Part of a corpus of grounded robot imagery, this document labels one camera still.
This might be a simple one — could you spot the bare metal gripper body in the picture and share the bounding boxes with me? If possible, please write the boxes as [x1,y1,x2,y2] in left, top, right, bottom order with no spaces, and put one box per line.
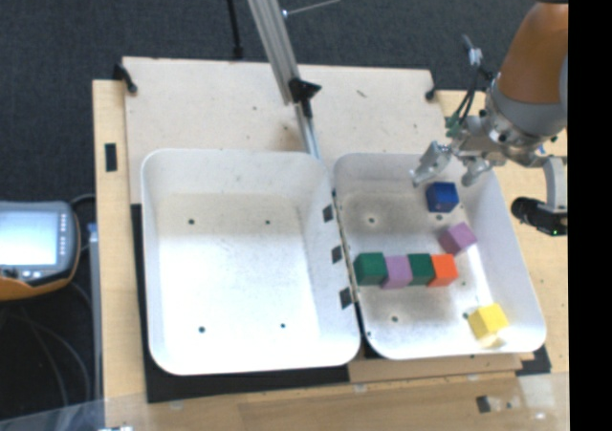
[448,107,552,168]

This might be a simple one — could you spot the blue cube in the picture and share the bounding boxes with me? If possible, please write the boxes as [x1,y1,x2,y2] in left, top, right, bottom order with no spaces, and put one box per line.
[425,181,461,214]

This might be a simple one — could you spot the purple cube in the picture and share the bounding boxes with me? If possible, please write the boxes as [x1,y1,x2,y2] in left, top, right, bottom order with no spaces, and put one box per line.
[437,222,479,256]
[381,255,414,291]

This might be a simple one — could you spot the orange cube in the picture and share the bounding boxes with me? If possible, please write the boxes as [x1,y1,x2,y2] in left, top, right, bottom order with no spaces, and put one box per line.
[427,253,460,289]

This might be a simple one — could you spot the green cube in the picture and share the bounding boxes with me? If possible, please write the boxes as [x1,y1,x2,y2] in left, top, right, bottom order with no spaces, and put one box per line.
[407,252,436,287]
[353,251,388,288]

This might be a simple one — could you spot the yellow cube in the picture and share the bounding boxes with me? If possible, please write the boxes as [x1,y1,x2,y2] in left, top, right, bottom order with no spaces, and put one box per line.
[467,303,511,340]

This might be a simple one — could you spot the white plastic tray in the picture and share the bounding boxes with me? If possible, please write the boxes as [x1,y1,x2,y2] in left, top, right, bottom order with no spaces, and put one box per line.
[140,147,362,377]
[330,152,548,361]

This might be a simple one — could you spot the pale wood board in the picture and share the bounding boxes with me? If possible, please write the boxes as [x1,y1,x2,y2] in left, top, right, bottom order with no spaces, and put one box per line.
[121,55,536,384]

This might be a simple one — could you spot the black cylinder on white bracket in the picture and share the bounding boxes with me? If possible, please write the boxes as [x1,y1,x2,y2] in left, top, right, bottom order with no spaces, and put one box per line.
[510,155,570,238]

